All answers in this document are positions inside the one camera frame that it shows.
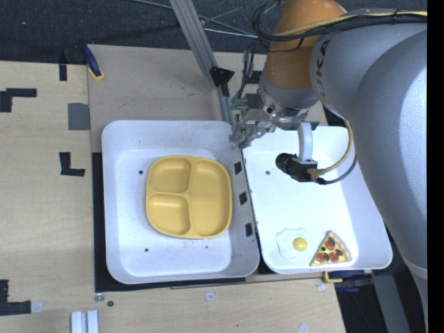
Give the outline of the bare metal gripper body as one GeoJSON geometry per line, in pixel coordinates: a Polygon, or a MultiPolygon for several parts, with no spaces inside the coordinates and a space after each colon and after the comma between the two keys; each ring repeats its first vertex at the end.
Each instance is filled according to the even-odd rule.
{"type": "Polygon", "coordinates": [[[271,132],[274,128],[295,130],[309,113],[309,108],[292,108],[274,101],[267,94],[246,94],[242,100],[239,123],[247,129],[271,132]]]}

